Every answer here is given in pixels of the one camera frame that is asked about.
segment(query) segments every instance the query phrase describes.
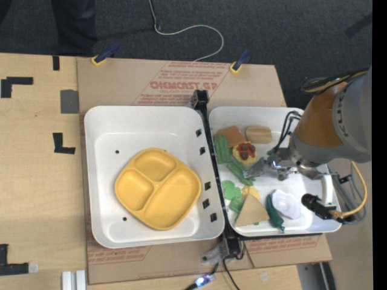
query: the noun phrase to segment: yellow divided plate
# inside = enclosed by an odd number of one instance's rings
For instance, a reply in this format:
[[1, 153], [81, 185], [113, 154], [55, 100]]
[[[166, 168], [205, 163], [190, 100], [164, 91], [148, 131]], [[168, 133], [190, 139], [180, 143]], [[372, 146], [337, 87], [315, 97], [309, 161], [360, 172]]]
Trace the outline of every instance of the yellow divided plate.
[[115, 181], [115, 195], [137, 219], [156, 230], [175, 227], [201, 193], [198, 175], [158, 148], [138, 153]]

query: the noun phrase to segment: yellow cable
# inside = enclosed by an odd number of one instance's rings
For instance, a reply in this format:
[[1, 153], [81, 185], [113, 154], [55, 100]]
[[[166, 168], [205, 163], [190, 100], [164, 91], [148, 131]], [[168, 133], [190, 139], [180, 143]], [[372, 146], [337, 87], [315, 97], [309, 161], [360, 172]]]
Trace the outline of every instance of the yellow cable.
[[364, 189], [363, 201], [360, 203], [360, 205], [357, 208], [355, 208], [353, 210], [350, 210], [350, 211], [342, 212], [342, 211], [337, 211], [337, 210], [331, 210], [330, 213], [332, 214], [333, 218], [335, 218], [335, 219], [337, 219], [337, 218], [346, 218], [349, 215], [357, 213], [359, 210], [362, 209], [362, 207], [365, 205], [365, 202], [367, 200], [368, 192], [367, 192], [367, 185], [365, 183], [365, 180], [364, 180], [361, 172], [357, 168], [355, 162], [351, 161], [351, 165], [353, 166], [357, 176], [359, 177], [360, 181], [362, 182], [363, 189]]

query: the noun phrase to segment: green toy food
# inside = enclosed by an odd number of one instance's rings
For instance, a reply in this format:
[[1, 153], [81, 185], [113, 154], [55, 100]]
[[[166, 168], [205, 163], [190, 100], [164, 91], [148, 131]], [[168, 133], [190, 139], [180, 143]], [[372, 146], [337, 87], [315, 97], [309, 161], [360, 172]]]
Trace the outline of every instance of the green toy food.
[[238, 160], [233, 159], [231, 163], [228, 163], [227, 168], [239, 179], [241, 183], [245, 185], [253, 185], [254, 179], [247, 179], [243, 176], [243, 171], [245, 171], [246, 168]]
[[241, 200], [241, 198], [233, 198], [229, 205], [229, 208], [238, 214], [241, 212], [242, 207], [243, 201]]
[[233, 181], [223, 181], [222, 182], [222, 189], [225, 190], [227, 188], [234, 188], [235, 184]]
[[233, 198], [240, 198], [242, 196], [242, 190], [238, 187], [227, 188], [223, 194], [225, 199], [232, 200]]
[[231, 162], [231, 153], [226, 136], [224, 134], [214, 135], [213, 143], [218, 164]]
[[266, 210], [270, 217], [270, 223], [275, 228], [280, 228], [282, 233], [285, 233], [285, 227], [282, 225], [284, 223], [284, 220], [281, 218], [281, 216], [278, 214], [277, 210], [273, 206], [272, 195], [268, 195], [266, 197]]

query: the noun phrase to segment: cardboard sheet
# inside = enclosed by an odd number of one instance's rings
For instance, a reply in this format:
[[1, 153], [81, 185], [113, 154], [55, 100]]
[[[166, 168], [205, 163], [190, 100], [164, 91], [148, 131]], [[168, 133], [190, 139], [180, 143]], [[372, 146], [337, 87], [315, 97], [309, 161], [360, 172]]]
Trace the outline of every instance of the cardboard sheet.
[[[244, 65], [238, 74], [229, 63], [165, 62], [159, 60], [108, 59], [95, 67], [77, 58], [83, 184], [90, 284], [181, 276], [209, 272], [201, 253], [217, 240], [109, 250], [100, 246], [90, 229], [88, 175], [83, 118], [99, 105], [187, 105], [194, 90], [209, 93], [208, 110], [218, 106], [286, 106], [272, 65]], [[231, 270], [329, 260], [324, 235], [246, 242], [248, 256], [230, 262]]]

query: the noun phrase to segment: dark pants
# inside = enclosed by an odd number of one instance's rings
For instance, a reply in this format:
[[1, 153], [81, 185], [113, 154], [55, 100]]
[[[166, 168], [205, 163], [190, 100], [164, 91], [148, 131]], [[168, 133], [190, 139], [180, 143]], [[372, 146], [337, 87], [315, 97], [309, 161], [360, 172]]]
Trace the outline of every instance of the dark pants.
[[[0, 25], [12, 0], [0, 0]], [[92, 56], [98, 42], [94, 0], [51, 0], [60, 55]]]

